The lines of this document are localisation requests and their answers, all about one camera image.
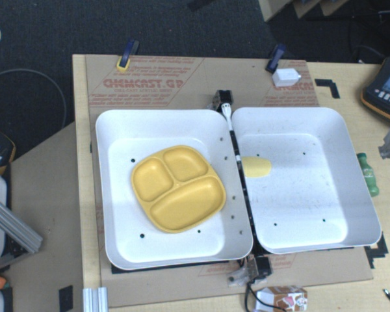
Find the thin black and white rod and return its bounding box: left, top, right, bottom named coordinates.
left=221, top=103, right=258, bottom=256

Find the yellow divided plate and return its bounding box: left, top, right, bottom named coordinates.
left=130, top=144, right=227, bottom=234

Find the pale yellow oval piece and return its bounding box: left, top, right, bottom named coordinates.
left=241, top=156, right=273, bottom=179

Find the brown cardboard board red print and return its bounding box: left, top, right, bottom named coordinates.
left=84, top=54, right=374, bottom=308

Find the white plastic tray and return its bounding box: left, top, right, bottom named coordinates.
left=230, top=107, right=383, bottom=255
left=95, top=109, right=254, bottom=270

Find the green plastic bottle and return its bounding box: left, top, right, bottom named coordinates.
left=356, top=152, right=380, bottom=198

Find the brown and white carton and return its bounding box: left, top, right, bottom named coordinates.
left=255, top=285, right=308, bottom=312

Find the black block with thin wires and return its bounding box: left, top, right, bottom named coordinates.
left=207, top=88, right=234, bottom=110
left=227, top=255, right=273, bottom=287

